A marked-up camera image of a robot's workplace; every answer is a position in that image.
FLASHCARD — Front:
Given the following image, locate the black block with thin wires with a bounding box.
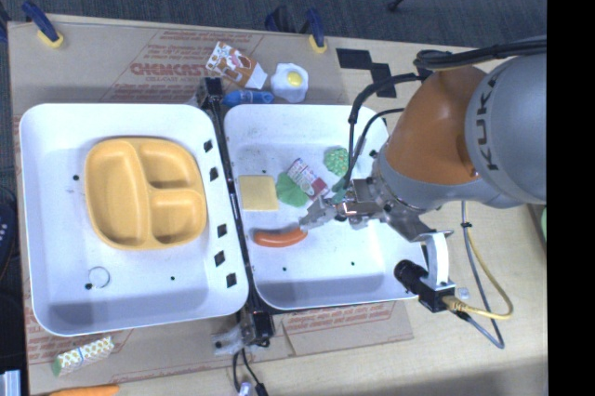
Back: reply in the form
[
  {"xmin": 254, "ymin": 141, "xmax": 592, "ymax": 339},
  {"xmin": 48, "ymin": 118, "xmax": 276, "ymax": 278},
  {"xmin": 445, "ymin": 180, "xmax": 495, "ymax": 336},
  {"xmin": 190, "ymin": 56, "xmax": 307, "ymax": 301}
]
[
  {"xmin": 238, "ymin": 309, "xmax": 276, "ymax": 348},
  {"xmin": 196, "ymin": 76, "xmax": 225, "ymax": 108}
]

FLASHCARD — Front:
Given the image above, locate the yellow cheese slice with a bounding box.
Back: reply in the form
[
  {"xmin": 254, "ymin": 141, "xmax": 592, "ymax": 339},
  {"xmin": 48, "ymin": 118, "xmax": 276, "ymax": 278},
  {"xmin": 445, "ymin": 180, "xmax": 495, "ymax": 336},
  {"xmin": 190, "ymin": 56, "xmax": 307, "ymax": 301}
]
[{"xmin": 237, "ymin": 174, "xmax": 281, "ymax": 213}]

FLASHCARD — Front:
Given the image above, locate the white fried egg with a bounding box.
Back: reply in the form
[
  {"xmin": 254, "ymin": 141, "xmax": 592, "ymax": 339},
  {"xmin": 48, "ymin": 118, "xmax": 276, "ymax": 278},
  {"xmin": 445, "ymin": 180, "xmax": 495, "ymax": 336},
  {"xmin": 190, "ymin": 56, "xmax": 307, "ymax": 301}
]
[{"xmin": 270, "ymin": 61, "xmax": 310, "ymax": 104}]

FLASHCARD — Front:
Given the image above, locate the brown cardboard board red print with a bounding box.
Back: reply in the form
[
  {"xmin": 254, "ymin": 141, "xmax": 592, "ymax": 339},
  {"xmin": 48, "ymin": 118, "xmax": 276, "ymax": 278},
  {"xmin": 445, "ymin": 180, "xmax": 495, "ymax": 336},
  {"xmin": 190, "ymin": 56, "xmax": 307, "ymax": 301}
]
[{"xmin": 7, "ymin": 12, "xmax": 416, "ymax": 395}]

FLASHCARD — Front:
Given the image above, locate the white plastic tray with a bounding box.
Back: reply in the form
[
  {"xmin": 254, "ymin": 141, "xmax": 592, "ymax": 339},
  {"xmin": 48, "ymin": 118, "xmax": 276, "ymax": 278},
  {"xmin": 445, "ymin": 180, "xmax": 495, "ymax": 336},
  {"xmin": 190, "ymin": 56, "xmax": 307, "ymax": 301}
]
[
  {"xmin": 222, "ymin": 103, "xmax": 431, "ymax": 312},
  {"xmin": 18, "ymin": 101, "xmax": 250, "ymax": 337}
]

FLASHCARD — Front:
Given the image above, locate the black cylinder on white bracket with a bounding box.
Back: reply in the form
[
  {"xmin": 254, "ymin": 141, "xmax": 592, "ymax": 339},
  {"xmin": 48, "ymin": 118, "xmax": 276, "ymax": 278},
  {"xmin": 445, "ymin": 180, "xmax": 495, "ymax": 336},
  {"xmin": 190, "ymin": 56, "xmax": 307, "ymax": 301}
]
[{"xmin": 393, "ymin": 231, "xmax": 459, "ymax": 314}]

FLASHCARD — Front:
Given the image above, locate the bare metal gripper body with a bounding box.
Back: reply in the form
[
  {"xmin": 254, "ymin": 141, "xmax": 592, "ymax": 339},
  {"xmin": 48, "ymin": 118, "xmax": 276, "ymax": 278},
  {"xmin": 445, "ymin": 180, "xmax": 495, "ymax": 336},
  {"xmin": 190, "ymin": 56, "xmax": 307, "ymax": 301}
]
[{"xmin": 335, "ymin": 178, "xmax": 397, "ymax": 231}]

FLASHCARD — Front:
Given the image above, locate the orange sausage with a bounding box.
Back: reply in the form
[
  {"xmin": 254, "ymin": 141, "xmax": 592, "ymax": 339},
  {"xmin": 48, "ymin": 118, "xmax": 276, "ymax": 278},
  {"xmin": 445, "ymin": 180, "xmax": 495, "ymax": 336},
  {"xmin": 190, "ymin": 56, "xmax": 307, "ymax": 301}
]
[{"xmin": 252, "ymin": 226, "xmax": 310, "ymax": 249}]

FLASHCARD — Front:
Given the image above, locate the orange carrot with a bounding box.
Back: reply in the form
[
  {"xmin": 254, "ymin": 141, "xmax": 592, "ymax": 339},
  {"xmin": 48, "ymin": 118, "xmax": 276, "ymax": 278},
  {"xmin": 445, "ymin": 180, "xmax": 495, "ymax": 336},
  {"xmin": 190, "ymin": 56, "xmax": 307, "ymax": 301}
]
[{"xmin": 47, "ymin": 384, "xmax": 122, "ymax": 396}]

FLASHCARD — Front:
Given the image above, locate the blue bottle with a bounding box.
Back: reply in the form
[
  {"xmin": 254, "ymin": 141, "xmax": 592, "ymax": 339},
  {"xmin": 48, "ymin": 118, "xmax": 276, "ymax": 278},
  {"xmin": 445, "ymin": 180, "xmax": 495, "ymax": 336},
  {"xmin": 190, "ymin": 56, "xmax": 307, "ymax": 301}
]
[{"xmin": 222, "ymin": 88, "xmax": 276, "ymax": 109}]

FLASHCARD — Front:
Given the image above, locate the red and white can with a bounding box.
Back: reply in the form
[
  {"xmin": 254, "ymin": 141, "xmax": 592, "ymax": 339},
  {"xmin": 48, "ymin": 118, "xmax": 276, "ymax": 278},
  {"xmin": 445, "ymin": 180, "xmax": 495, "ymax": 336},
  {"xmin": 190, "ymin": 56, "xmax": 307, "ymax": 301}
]
[{"xmin": 285, "ymin": 157, "xmax": 330, "ymax": 201}]

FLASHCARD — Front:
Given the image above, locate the orange and white carton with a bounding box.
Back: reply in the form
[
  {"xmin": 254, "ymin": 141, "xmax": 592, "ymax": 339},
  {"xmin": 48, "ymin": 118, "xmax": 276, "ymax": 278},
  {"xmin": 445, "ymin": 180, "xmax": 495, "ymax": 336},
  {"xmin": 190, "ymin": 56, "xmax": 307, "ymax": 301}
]
[{"xmin": 205, "ymin": 41, "xmax": 269, "ymax": 91}]

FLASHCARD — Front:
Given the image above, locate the yellow divided plate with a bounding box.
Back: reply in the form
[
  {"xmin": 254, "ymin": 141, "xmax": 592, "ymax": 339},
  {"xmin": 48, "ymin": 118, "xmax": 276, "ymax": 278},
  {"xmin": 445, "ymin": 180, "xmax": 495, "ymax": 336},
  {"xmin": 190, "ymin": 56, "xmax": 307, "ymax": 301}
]
[{"xmin": 83, "ymin": 136, "xmax": 209, "ymax": 252}]

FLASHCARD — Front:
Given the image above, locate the green lettuce leaf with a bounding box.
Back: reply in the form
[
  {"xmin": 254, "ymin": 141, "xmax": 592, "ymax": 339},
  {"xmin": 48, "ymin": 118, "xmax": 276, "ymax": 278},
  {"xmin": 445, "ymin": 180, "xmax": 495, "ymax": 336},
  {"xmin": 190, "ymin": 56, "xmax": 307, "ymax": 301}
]
[{"xmin": 274, "ymin": 171, "xmax": 311, "ymax": 207}]

